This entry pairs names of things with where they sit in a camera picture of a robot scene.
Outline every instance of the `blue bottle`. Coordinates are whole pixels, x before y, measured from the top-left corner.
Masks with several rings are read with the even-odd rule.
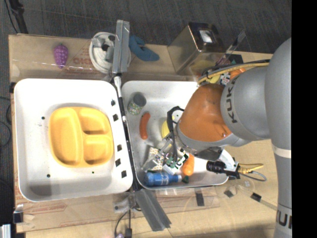
[[[150,173],[147,172],[144,177],[144,184],[146,186],[164,186],[168,185],[171,182],[179,182],[182,181],[181,175],[170,175],[167,172],[161,173]]]

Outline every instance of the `blue object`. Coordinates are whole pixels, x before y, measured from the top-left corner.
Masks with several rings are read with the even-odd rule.
[[[181,175],[170,175],[167,172],[150,173],[147,172],[144,177],[144,184],[146,186],[164,186],[171,182],[179,182],[182,180]]]
[[[154,53],[152,50],[144,47],[145,42],[135,35],[131,35],[129,38],[129,48],[132,53],[134,53],[137,58],[143,61],[157,61],[159,60],[159,55]]]

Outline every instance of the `purple grapes toy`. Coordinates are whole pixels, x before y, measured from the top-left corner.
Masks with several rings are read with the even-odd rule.
[[[55,63],[58,68],[63,69],[68,59],[68,48],[63,44],[59,44],[54,48]]]

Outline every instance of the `kuka logo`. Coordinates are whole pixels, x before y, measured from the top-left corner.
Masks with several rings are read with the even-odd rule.
[[[283,227],[288,227],[288,229],[292,229],[292,215],[288,215],[286,213],[282,214],[280,210],[277,210],[276,222]]]
[[[231,85],[232,85],[232,87],[228,87],[228,94],[227,94],[227,100],[226,100],[226,102],[229,104],[229,107],[227,108],[227,111],[228,111],[228,115],[230,116],[230,118],[231,118],[231,122],[232,123],[236,123],[236,122],[238,122],[235,118],[234,118],[234,112],[233,112],[233,110],[232,110],[232,101],[231,101],[231,92],[232,92],[232,90],[233,90],[233,88],[234,88],[234,84],[235,84],[235,82],[236,82],[236,80],[237,80],[237,78],[238,78],[239,76],[236,76],[232,81],[231,81]]]

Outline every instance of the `yellow divided tray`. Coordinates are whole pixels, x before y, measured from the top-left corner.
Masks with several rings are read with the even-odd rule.
[[[49,138],[53,157],[66,167],[101,165],[113,155],[109,119],[93,108],[66,107],[55,110],[50,117]]]

